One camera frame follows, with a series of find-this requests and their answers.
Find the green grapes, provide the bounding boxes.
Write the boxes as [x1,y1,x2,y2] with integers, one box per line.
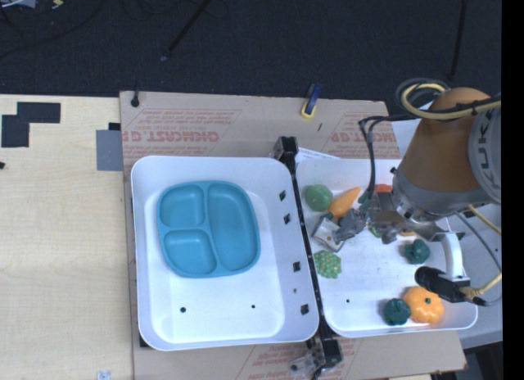
[312,249,343,280]

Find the white plastic tray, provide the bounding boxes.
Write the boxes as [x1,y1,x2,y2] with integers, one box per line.
[129,155,321,352]
[294,152,480,339]

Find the orange carrot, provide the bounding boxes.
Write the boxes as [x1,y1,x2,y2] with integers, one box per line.
[327,186,363,219]

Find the dark green toy pepper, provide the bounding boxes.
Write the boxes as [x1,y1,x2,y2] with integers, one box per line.
[382,297,412,327]
[404,238,431,265]

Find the blue divided plate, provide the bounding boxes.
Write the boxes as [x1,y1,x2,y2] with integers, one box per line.
[156,179,262,279]

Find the brown cardboard board red print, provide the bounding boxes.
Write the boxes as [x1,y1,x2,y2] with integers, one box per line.
[118,90,468,380]

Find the black block with thin wires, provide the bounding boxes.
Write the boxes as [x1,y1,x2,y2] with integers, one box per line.
[272,136,299,162]
[314,337,345,372]

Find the light green round toy vegetable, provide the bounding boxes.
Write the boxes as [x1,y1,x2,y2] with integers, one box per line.
[303,183,334,213]

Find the black cylinder on white bracket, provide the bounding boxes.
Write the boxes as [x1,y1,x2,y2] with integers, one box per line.
[413,230,472,304]

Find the yellow toy pumpkin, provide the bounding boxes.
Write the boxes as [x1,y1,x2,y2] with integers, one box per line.
[402,285,445,324]

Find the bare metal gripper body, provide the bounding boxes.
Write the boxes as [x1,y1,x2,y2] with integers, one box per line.
[365,192,448,243]

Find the small white carton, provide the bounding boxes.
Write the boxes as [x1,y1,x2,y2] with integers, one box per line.
[310,214,343,254]

